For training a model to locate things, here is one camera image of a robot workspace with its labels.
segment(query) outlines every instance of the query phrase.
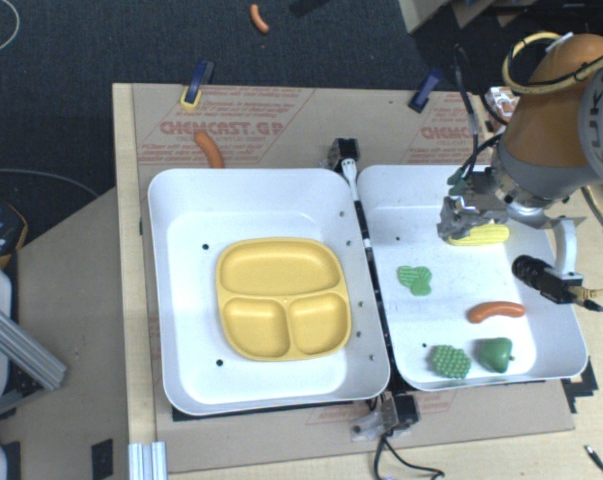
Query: white cable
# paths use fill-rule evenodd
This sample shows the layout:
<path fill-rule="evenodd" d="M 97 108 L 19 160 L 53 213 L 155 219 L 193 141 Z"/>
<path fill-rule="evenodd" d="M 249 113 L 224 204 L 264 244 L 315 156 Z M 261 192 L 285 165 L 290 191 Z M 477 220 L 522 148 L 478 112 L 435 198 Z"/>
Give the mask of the white cable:
<path fill-rule="evenodd" d="M 0 0 L 0 2 L 3 2 L 4 4 L 6 4 L 12 10 L 12 12 L 14 13 L 14 17 L 16 18 L 14 32 L 12 32 L 12 35 L 7 39 L 7 41 L 5 41 L 3 44 L 0 45 L 0 51 L 1 51 L 6 46 L 8 46 L 12 41 L 14 41 L 15 37 L 17 37 L 17 34 L 19 33 L 19 28 L 21 27 L 21 18 L 19 17 L 19 11 L 17 11 L 17 8 L 12 4 L 12 2 L 10 2 L 8 0 Z"/>

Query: green toy vegetable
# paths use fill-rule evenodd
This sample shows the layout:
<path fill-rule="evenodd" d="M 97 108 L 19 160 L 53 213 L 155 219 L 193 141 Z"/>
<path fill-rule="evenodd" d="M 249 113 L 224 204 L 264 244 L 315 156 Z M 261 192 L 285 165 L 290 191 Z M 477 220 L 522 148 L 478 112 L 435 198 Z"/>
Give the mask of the green toy vegetable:
<path fill-rule="evenodd" d="M 479 362 L 489 370 L 505 373 L 510 365 L 512 341 L 508 338 L 485 340 L 479 351 Z"/>

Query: blue clip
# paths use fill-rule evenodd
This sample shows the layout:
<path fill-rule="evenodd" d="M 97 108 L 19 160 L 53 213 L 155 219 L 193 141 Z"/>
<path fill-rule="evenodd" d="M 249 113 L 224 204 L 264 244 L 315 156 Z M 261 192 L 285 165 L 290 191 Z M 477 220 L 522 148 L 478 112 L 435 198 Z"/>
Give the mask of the blue clip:
<path fill-rule="evenodd" d="M 421 113 L 428 103 L 428 96 L 443 78 L 443 72 L 438 68 L 432 68 L 426 79 L 421 82 L 419 90 L 412 96 L 408 107 Z"/>
<path fill-rule="evenodd" d="M 190 85 L 185 88 L 181 95 L 181 106 L 186 110 L 194 110 L 201 100 L 201 91 L 199 88 L 207 84 L 214 73 L 214 63 L 202 60 L 197 64 L 192 75 Z"/>

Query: toy sausage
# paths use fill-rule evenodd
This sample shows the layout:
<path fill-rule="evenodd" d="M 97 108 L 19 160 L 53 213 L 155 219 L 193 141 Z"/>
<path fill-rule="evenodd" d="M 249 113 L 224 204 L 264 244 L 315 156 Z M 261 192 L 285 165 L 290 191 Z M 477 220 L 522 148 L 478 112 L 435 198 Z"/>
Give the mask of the toy sausage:
<path fill-rule="evenodd" d="M 199 131 L 194 134 L 194 142 L 203 150 L 205 156 L 208 159 L 210 167 L 215 169 L 221 169 L 225 167 L 225 162 L 221 156 L 221 151 L 217 147 L 216 143 L 210 138 L 210 136 L 203 131 Z"/>
<path fill-rule="evenodd" d="M 516 302 L 495 301 L 479 304 L 468 313 L 468 320 L 473 324 L 483 322 L 495 315 L 511 316 L 514 318 L 525 315 L 525 307 Z"/>
<path fill-rule="evenodd" d="M 252 19 L 254 26 L 257 27 L 262 34 L 267 34 L 270 31 L 270 26 L 263 21 L 261 14 L 259 14 L 259 6 L 257 4 L 252 4 L 250 6 L 250 18 Z"/>

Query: yellow plate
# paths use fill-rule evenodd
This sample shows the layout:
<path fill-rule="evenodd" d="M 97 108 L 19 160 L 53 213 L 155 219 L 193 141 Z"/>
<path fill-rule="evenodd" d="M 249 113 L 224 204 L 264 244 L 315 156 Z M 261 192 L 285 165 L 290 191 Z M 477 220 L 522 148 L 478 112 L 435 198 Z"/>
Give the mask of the yellow plate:
<path fill-rule="evenodd" d="M 350 302 L 336 255 L 316 240 L 237 242 L 217 262 L 223 330 L 232 347 L 260 361 L 320 357 L 350 337 Z"/>

